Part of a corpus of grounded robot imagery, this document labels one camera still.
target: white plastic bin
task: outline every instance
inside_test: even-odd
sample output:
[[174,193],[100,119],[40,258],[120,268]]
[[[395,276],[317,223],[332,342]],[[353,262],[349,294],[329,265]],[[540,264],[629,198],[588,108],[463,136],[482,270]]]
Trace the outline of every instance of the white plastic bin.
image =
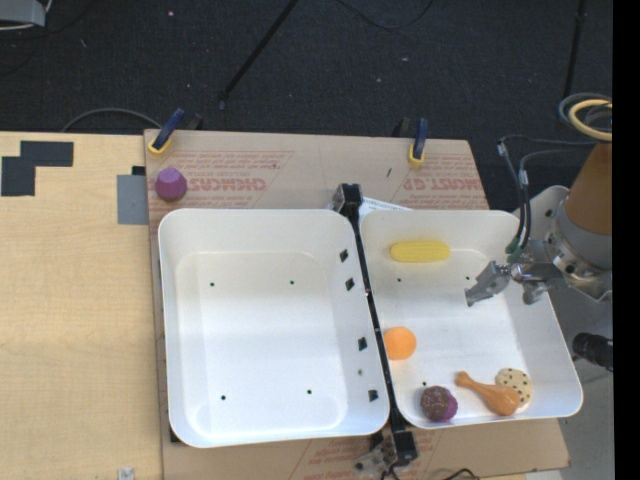
[[207,448],[369,435],[389,399],[349,222],[179,209],[158,230],[169,419]]
[[[505,263],[504,249],[518,220],[493,210],[374,211],[361,222],[361,235],[382,332],[405,326],[416,335],[416,352],[390,361],[402,415],[421,428],[505,420],[566,417],[582,405],[582,388],[549,297],[522,302],[511,282],[502,293],[469,307],[464,289],[490,260]],[[438,240],[451,255],[434,263],[402,263],[389,254],[403,241]],[[533,382],[531,403],[512,416],[492,413],[473,391],[457,387],[464,370],[493,384],[502,368],[525,371]],[[425,386],[448,388],[458,412],[448,422],[428,420],[420,408]]]

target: purple ball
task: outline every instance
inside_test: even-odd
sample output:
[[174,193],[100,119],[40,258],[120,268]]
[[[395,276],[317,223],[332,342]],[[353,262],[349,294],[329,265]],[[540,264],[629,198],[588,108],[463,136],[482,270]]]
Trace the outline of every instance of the purple ball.
[[420,407],[431,421],[449,421],[458,412],[458,401],[447,388],[431,386],[422,392]]
[[176,201],[187,192],[187,179],[178,169],[163,169],[156,179],[156,192],[165,201]]

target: blue clamp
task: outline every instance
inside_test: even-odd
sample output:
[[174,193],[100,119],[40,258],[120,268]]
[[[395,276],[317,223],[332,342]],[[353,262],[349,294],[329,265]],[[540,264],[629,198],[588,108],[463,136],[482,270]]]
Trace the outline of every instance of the blue clamp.
[[418,121],[416,139],[409,148],[409,164],[413,167],[420,167],[424,163],[424,145],[427,141],[427,120],[421,117]]
[[171,142],[171,134],[182,122],[182,120],[184,119],[184,115],[185,112],[181,108],[173,113],[173,115],[168,119],[168,121],[160,130],[158,136],[147,145],[147,148],[151,153],[154,153],[156,155],[164,153]]

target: cable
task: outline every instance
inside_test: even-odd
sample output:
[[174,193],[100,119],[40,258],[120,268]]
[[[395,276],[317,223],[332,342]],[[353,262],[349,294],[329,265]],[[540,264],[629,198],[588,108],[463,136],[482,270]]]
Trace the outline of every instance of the cable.
[[387,478],[387,476],[393,477],[393,480],[400,480],[400,478],[398,478],[398,475],[394,470],[394,466],[391,466],[389,468],[389,471],[383,471],[382,476],[380,476],[380,480],[384,480],[385,478]]
[[578,119],[578,116],[577,116],[578,111],[584,108],[591,108],[591,107],[596,107],[600,109],[607,108],[607,109],[613,110],[613,103],[605,99],[591,99],[591,100],[581,101],[580,103],[576,103],[569,109],[569,114],[568,114],[569,122],[578,131],[581,131],[582,133],[584,133],[585,135],[588,135],[589,137],[611,142],[613,138],[612,132],[603,132],[603,131],[597,130],[591,126],[584,124],[582,121],[580,121],[580,119]]
[[453,480],[454,478],[459,477],[460,475],[467,473],[468,475],[471,475],[472,480],[480,480],[480,477],[477,477],[473,471],[471,471],[470,469],[467,468],[462,468],[458,471],[456,471],[453,475],[448,476],[447,478],[443,478],[442,480]]
[[84,114],[80,114],[78,117],[74,117],[71,121],[69,121],[67,124],[65,124],[62,129],[60,130],[61,133],[66,132],[71,126],[73,126],[74,124],[76,124],[78,121],[84,119],[85,117],[89,117],[92,116],[94,114],[100,114],[100,113],[107,113],[107,112],[120,112],[123,114],[129,114],[135,117],[138,117],[144,121],[147,121],[148,123],[153,124],[156,128],[162,128],[162,125],[160,123],[158,123],[157,121],[151,119],[150,117],[145,116],[144,114],[140,114],[139,112],[135,112],[133,110],[127,110],[126,108],[115,108],[115,107],[105,107],[105,108],[98,108],[95,110],[90,110],[89,112],[85,112]]
[[[67,28],[71,27],[72,25],[77,23],[79,20],[81,20],[91,10],[91,8],[95,5],[95,3],[97,1],[98,0],[91,0],[70,22],[62,25],[61,27],[59,27],[57,29],[53,29],[52,30],[50,28],[49,20],[47,20],[45,22],[44,30],[42,30],[39,33],[36,33],[36,34],[28,33],[26,35],[9,34],[9,35],[4,35],[4,36],[2,34],[0,34],[0,41],[10,41],[12,43],[17,42],[17,41],[34,40],[34,39],[44,41],[51,34],[57,34],[59,32],[62,32],[63,30],[66,30]],[[24,58],[21,62],[19,62],[18,64],[14,64],[12,66],[9,66],[4,71],[0,71],[0,76],[6,76],[6,75],[10,75],[12,73],[15,73],[20,68],[22,68],[23,66],[27,65],[29,63],[29,61],[31,61],[31,59],[35,56],[35,54],[40,51],[42,46],[43,46],[42,43],[37,44],[30,52],[27,53],[26,58]]]
[[576,94],[572,94],[561,100],[558,104],[558,117],[560,117],[560,120],[567,126],[573,127],[571,121],[569,120],[567,108],[573,106],[575,103],[579,103],[588,99],[598,99],[612,102],[609,96],[605,96],[596,92],[579,92]]
[[[583,122],[591,126],[591,123],[593,123],[594,121],[598,121],[599,119],[603,119],[603,118],[608,118],[609,120],[611,120],[611,117],[612,117],[611,108],[608,108],[607,105],[598,105],[589,109]],[[600,131],[607,131],[610,128],[595,128],[595,129]]]
[[378,28],[381,28],[383,30],[398,30],[398,29],[401,29],[401,28],[408,27],[409,25],[413,25],[414,23],[416,23],[417,21],[422,19],[422,17],[424,17],[424,15],[427,14],[427,11],[429,11],[429,8],[431,7],[431,4],[433,4],[434,0],[429,0],[427,5],[425,6],[425,8],[422,10],[422,12],[420,12],[420,14],[418,16],[416,16],[414,19],[412,19],[411,21],[409,21],[408,23],[405,23],[403,25],[381,25],[380,23],[376,23],[375,21],[373,21],[371,18],[366,16],[363,12],[359,11],[358,9],[353,7],[351,4],[345,2],[344,0],[335,0],[335,1],[338,2],[339,4],[344,5],[348,9],[351,9],[358,16],[360,16],[363,20],[365,20],[370,25],[373,25],[374,27],[378,27]]
[[509,169],[509,174],[514,180],[514,185],[516,187],[516,193],[518,196],[518,207],[520,210],[520,217],[518,223],[518,229],[509,243],[507,245],[505,252],[509,254],[509,261],[515,262],[522,252],[524,248],[527,246],[529,242],[529,236],[531,233],[531,200],[529,194],[529,181],[527,177],[527,172],[525,170],[525,164],[531,158],[539,155],[546,154],[556,154],[556,153],[565,153],[569,150],[566,149],[551,149],[544,151],[536,151],[533,153],[529,153],[522,157],[520,160],[520,170],[519,173],[516,174],[515,168],[513,167],[513,163],[511,162],[511,158],[509,156],[509,151],[506,146],[506,142],[509,139],[521,139],[526,140],[528,142],[532,142],[534,144],[553,144],[556,146],[568,146],[568,147],[582,147],[589,146],[592,147],[597,144],[597,141],[563,141],[563,140],[554,140],[554,139],[540,139],[540,138],[531,138],[526,135],[507,135],[500,138],[497,141],[498,144],[498,153],[504,159],[507,164],[507,168]]
[[[49,13],[49,9],[51,9],[51,4],[53,4],[53,0],[49,0],[47,4],[44,6],[44,14],[45,16]],[[25,30],[28,28],[33,28],[35,25],[33,23],[24,23],[22,25],[9,25],[6,27],[0,27],[0,32],[8,31],[8,30]]]

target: black pole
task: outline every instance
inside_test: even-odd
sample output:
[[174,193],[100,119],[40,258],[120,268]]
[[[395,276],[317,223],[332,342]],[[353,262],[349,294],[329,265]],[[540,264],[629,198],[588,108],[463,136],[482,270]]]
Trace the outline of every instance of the black pole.
[[582,25],[587,19],[585,12],[587,6],[587,0],[578,1],[578,10],[576,11],[576,24],[573,31],[573,44],[571,45],[571,56],[569,57],[569,67],[567,69],[567,78],[564,83],[564,93],[562,99],[569,96],[571,93],[571,84],[573,83],[573,70],[576,64],[576,58],[578,56],[578,44],[580,43],[580,33],[582,32]]
[[291,13],[293,8],[296,6],[296,4],[299,1],[300,0],[290,0],[289,1],[287,6],[280,13],[280,16],[278,16],[278,19],[276,19],[276,21],[273,23],[273,25],[271,25],[271,28],[267,31],[267,33],[262,38],[260,43],[258,43],[258,46],[256,46],[255,50],[253,50],[251,55],[249,55],[249,57],[244,62],[244,64],[240,68],[240,70],[236,73],[236,75],[233,77],[231,82],[229,82],[229,85],[227,85],[227,87],[225,87],[224,90],[220,91],[220,102],[219,102],[219,105],[218,105],[220,110],[224,110],[224,108],[226,106],[227,98],[231,94],[231,91],[233,91],[233,88],[237,85],[237,83],[240,81],[240,79],[244,76],[244,74],[247,72],[247,70],[251,67],[251,65],[254,63],[254,61],[258,58],[260,53],[262,53],[262,50],[265,49],[265,47],[267,46],[267,44],[269,43],[271,38],[274,36],[274,34],[278,30],[278,28],[280,28],[282,23],[284,23],[284,20],[287,19],[287,16],[289,16],[289,14]]

